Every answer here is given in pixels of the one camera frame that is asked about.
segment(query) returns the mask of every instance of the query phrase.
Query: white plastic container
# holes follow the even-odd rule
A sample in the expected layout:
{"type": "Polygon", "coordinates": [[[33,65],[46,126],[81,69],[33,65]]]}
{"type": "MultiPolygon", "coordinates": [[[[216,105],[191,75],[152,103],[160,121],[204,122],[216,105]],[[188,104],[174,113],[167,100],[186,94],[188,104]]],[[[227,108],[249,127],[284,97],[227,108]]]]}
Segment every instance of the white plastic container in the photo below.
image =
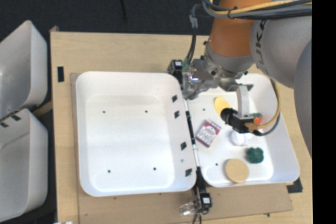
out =
{"type": "Polygon", "coordinates": [[[0,222],[47,196],[48,133],[29,109],[47,94],[47,44],[30,21],[0,43],[0,222]]]}
{"type": "Polygon", "coordinates": [[[0,119],[44,101],[47,44],[31,21],[0,43],[0,119]]]}
{"type": "Polygon", "coordinates": [[[184,191],[195,160],[177,80],[86,72],[76,82],[79,177],[92,196],[184,191]]]}
{"type": "MultiPolygon", "coordinates": [[[[249,92],[251,113],[262,113],[264,122],[271,119],[277,100],[269,80],[249,74],[239,82],[254,85],[249,92]]],[[[236,94],[220,88],[187,102],[195,134],[207,119],[222,127],[209,148],[196,142],[207,183],[229,187],[296,180],[299,165],[282,118],[272,134],[254,136],[248,146],[236,146],[229,140],[232,128],[225,125],[214,108],[214,99],[219,96],[237,109],[236,94]],[[264,161],[245,161],[248,147],[262,148],[264,161]],[[244,183],[234,184],[226,177],[225,164],[231,158],[239,158],[248,165],[249,177],[244,183]]],[[[79,177],[88,194],[160,193],[193,187],[196,164],[185,103],[179,83],[170,74],[83,73],[76,81],[76,111],[79,177]]]]}
{"type": "Polygon", "coordinates": [[[27,109],[15,116],[0,126],[0,222],[41,206],[48,188],[47,129],[27,109]]]}
{"type": "MultiPolygon", "coordinates": [[[[250,73],[237,82],[254,85],[249,91],[250,113],[261,113],[263,123],[272,119],[277,109],[277,99],[270,80],[263,75],[250,73]]],[[[272,133],[261,137],[253,135],[246,146],[236,146],[230,140],[232,128],[225,124],[215,110],[216,97],[225,98],[233,109],[238,110],[237,94],[224,92],[219,87],[202,92],[194,100],[188,100],[195,133],[206,119],[211,119],[222,128],[209,148],[196,140],[205,181],[214,187],[295,181],[299,177],[300,168],[283,118],[280,118],[272,133]],[[259,147],[264,151],[261,163],[252,164],[246,160],[246,151],[250,147],[259,147]],[[249,176],[244,183],[235,184],[224,173],[226,162],[231,158],[238,158],[248,166],[249,176]]],[[[260,131],[263,133],[271,127],[272,125],[260,131]]]]}

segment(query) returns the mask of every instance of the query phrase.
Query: wooden table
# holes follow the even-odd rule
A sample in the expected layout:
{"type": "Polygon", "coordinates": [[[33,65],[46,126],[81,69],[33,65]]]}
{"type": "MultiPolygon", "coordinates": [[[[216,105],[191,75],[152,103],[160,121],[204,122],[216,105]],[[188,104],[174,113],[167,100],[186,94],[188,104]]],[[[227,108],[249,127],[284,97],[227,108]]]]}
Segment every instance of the wooden table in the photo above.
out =
{"type": "MultiPolygon", "coordinates": [[[[204,52],[199,36],[195,57],[204,52]]],[[[92,198],[77,179],[70,75],[85,71],[165,71],[172,59],[184,59],[191,36],[51,32],[57,217],[59,222],[187,223],[178,206],[191,192],[92,198]]],[[[252,67],[250,72],[258,72],[252,67]]],[[[280,86],[282,114],[299,165],[303,192],[288,194],[285,184],[208,188],[214,207],[204,223],[312,223],[312,162],[297,122],[293,91],[280,86]]]]}

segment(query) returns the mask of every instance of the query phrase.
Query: white tray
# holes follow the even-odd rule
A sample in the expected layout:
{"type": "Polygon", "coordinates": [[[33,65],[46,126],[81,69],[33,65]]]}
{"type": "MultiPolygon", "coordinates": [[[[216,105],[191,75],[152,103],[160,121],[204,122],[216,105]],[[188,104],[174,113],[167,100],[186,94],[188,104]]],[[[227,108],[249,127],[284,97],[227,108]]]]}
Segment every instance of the white tray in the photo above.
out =
{"type": "Polygon", "coordinates": [[[0,43],[0,119],[47,94],[47,43],[29,20],[0,43]]]}
{"type": "MultiPolygon", "coordinates": [[[[277,109],[277,99],[270,80],[260,74],[248,74],[237,82],[254,85],[249,91],[250,112],[261,113],[262,123],[268,122],[277,109]]],[[[238,110],[236,93],[224,92],[219,87],[202,92],[197,99],[188,101],[195,134],[207,119],[222,127],[209,148],[196,141],[202,175],[206,182],[215,187],[228,187],[295,181],[299,177],[300,168],[283,118],[281,117],[272,133],[262,137],[254,135],[247,146],[236,146],[230,140],[232,128],[224,123],[214,108],[216,97],[225,98],[238,110]],[[246,161],[246,150],[250,147],[260,147],[264,151],[264,160],[261,163],[251,164],[246,161]],[[225,165],[231,158],[241,159],[248,166],[249,176],[244,183],[232,183],[226,177],[225,165]]]]}
{"type": "Polygon", "coordinates": [[[27,110],[0,126],[0,222],[43,204],[48,185],[48,133],[27,110]]]}
{"type": "Polygon", "coordinates": [[[86,72],[76,81],[76,103],[79,177],[88,194],[161,193],[193,187],[196,165],[180,85],[174,77],[86,72]]]}
{"type": "MultiPolygon", "coordinates": [[[[277,107],[270,81],[249,74],[239,83],[253,84],[249,91],[250,112],[269,121],[277,107]]],[[[205,120],[222,131],[209,147],[196,141],[199,163],[206,182],[214,187],[293,182],[299,165],[281,118],[276,129],[264,137],[253,136],[248,146],[235,146],[214,108],[224,97],[237,110],[235,92],[210,89],[188,101],[197,134],[205,120]],[[260,147],[264,161],[246,161],[246,149],[260,147]],[[225,164],[239,158],[249,168],[247,180],[234,184],[225,175],[225,164]]],[[[76,81],[76,112],[79,176],[92,196],[184,191],[195,183],[195,162],[185,116],[184,100],[177,80],[166,73],[86,72],[76,81]],[[181,150],[181,144],[187,147],[181,150]],[[192,169],[191,176],[185,176],[192,169]]]]}

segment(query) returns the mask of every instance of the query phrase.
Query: yellow object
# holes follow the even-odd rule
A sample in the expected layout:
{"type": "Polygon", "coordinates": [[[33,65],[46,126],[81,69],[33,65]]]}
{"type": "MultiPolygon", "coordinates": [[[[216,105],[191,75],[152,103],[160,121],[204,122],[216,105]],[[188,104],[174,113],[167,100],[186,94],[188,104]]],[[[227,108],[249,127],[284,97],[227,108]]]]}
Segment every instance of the yellow object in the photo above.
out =
{"type": "Polygon", "coordinates": [[[255,130],[259,130],[259,129],[265,128],[267,126],[270,126],[272,123],[274,123],[277,120],[277,118],[280,114],[280,96],[279,96],[278,87],[277,87],[275,81],[274,81],[274,91],[276,93],[276,97],[277,97],[277,101],[278,101],[277,111],[276,111],[275,115],[273,116],[273,118],[270,121],[268,121],[267,123],[261,124],[261,125],[255,124],[253,122],[245,123],[245,126],[248,128],[248,130],[250,132],[253,132],[255,130]]]}
{"type": "Polygon", "coordinates": [[[217,97],[214,101],[214,105],[219,116],[223,109],[231,108],[231,105],[223,97],[217,97]]]}

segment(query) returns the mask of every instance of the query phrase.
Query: snack package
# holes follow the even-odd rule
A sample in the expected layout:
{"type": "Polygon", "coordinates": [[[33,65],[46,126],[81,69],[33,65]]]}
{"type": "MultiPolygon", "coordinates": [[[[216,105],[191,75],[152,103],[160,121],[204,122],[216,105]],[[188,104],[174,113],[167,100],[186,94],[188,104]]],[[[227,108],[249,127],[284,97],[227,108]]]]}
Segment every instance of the snack package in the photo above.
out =
{"type": "Polygon", "coordinates": [[[211,120],[207,120],[203,123],[202,127],[197,133],[196,139],[206,147],[210,147],[220,131],[220,126],[211,120]]]}

